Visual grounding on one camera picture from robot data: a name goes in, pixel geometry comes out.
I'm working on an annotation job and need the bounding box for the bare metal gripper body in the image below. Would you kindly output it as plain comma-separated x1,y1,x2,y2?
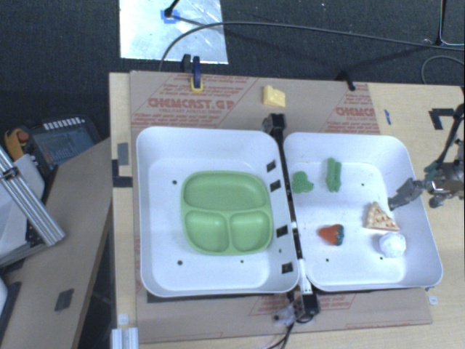
422,160,465,198

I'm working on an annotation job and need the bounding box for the pizza slice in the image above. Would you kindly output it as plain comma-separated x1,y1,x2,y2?
363,201,401,232

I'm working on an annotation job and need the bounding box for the white crumpled ball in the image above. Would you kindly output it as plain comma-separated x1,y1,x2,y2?
379,231,407,259

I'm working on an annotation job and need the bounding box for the green bean bunch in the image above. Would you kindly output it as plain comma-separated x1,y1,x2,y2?
325,157,343,193

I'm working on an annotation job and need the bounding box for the white plastic tray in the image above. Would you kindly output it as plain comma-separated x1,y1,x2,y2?
136,125,301,298
282,132,444,293

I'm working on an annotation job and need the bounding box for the red strawberry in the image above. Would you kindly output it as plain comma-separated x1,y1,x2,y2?
318,224,346,247

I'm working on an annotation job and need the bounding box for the green broccoli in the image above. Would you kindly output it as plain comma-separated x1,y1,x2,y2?
291,171,315,195

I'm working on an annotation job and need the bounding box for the thin black and white rod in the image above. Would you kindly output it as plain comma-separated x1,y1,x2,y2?
271,124,313,297

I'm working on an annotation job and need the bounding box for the yellow cheese wedge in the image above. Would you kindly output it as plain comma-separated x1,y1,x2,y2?
262,84,286,108

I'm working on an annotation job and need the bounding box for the green divided plate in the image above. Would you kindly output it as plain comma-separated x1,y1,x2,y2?
180,170,275,257

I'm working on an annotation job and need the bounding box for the brown cardboard board red print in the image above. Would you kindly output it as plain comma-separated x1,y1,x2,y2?
129,70,434,344

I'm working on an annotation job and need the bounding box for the black block with thin wires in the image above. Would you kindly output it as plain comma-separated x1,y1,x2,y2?
262,113,288,136
290,292,321,324

